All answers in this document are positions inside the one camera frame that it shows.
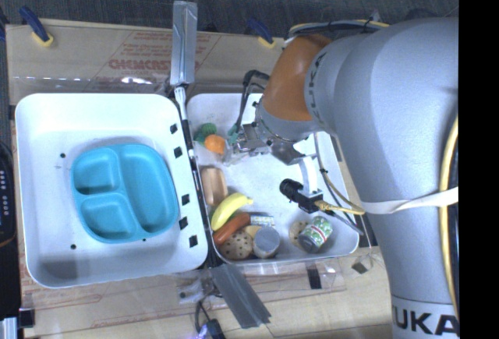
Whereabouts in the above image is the green broccoli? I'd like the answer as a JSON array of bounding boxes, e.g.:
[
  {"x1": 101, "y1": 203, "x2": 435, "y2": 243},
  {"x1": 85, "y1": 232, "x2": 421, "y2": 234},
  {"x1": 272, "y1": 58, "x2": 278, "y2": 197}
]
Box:
[{"x1": 193, "y1": 122, "x2": 218, "y2": 144}]

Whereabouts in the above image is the red sausage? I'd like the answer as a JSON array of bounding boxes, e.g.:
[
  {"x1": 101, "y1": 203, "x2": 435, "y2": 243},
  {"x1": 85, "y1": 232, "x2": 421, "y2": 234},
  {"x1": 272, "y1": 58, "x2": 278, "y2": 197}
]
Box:
[{"x1": 212, "y1": 212, "x2": 251, "y2": 245}]

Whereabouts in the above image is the small printed packet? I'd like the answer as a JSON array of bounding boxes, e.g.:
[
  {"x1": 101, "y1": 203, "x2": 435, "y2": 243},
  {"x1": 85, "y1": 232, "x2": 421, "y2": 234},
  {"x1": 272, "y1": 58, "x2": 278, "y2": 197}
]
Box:
[{"x1": 249, "y1": 214, "x2": 276, "y2": 228}]

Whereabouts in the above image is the black block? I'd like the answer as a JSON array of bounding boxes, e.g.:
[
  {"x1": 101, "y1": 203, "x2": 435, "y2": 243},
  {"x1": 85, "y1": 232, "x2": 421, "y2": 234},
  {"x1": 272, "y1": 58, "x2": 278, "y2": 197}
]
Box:
[{"x1": 205, "y1": 318, "x2": 226, "y2": 339}]

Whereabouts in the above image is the yellow banana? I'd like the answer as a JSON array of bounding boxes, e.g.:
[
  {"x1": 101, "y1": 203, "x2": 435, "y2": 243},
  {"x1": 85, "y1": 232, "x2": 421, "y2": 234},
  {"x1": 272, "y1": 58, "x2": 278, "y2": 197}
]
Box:
[{"x1": 211, "y1": 192, "x2": 253, "y2": 231}]

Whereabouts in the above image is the blue divided plate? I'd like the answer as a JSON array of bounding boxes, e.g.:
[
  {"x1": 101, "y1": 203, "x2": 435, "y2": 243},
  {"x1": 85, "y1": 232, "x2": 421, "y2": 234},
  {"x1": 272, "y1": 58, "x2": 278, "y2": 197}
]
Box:
[{"x1": 69, "y1": 143, "x2": 180, "y2": 244}]

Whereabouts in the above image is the orange carrot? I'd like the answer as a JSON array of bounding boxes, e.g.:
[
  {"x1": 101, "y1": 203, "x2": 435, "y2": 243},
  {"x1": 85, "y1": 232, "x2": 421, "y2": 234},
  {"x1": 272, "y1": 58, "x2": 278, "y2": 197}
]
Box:
[{"x1": 203, "y1": 134, "x2": 227, "y2": 156}]

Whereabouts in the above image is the brown chocolate chip biscuit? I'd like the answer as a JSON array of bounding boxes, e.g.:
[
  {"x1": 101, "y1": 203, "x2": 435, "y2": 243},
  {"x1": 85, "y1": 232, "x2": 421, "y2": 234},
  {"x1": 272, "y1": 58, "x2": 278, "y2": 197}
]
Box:
[
  {"x1": 288, "y1": 220, "x2": 313, "y2": 249},
  {"x1": 218, "y1": 230, "x2": 254, "y2": 261}
]

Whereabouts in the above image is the tan can with grey lid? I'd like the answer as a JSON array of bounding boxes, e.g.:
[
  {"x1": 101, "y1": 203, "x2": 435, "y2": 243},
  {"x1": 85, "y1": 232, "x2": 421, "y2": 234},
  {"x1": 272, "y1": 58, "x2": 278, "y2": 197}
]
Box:
[{"x1": 252, "y1": 226, "x2": 281, "y2": 260}]

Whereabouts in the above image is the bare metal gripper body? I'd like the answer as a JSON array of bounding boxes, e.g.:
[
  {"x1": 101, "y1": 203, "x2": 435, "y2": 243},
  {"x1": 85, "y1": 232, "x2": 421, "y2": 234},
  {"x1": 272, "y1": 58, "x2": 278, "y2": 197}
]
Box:
[{"x1": 232, "y1": 122, "x2": 274, "y2": 156}]

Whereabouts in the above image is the brown cardboard board, red print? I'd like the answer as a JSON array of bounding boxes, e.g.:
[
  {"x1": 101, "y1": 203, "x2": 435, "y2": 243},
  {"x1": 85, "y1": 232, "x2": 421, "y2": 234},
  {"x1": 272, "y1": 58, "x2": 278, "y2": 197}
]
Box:
[{"x1": 5, "y1": 17, "x2": 393, "y2": 339}]

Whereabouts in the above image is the tan bread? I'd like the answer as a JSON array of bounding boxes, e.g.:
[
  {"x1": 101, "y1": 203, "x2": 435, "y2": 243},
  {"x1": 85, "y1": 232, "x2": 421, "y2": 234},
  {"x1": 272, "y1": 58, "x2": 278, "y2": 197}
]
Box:
[{"x1": 200, "y1": 166, "x2": 229, "y2": 207}]

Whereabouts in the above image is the white plastic tray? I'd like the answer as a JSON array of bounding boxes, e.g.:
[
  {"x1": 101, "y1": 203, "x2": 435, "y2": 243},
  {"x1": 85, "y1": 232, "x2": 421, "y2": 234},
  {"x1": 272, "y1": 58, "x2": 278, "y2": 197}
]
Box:
[
  {"x1": 14, "y1": 92, "x2": 209, "y2": 289},
  {"x1": 186, "y1": 92, "x2": 360, "y2": 267}
]

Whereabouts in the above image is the green and white can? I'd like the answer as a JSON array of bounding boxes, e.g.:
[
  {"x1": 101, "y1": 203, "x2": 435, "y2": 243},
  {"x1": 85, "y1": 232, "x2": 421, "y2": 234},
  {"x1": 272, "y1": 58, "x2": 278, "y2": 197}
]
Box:
[{"x1": 298, "y1": 215, "x2": 334, "y2": 254}]

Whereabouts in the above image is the black cylinder on white bracket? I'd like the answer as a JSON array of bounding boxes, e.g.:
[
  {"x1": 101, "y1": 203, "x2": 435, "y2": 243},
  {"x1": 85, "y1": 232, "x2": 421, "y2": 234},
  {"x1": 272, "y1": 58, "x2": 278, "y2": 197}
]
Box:
[{"x1": 279, "y1": 154, "x2": 325, "y2": 214}]

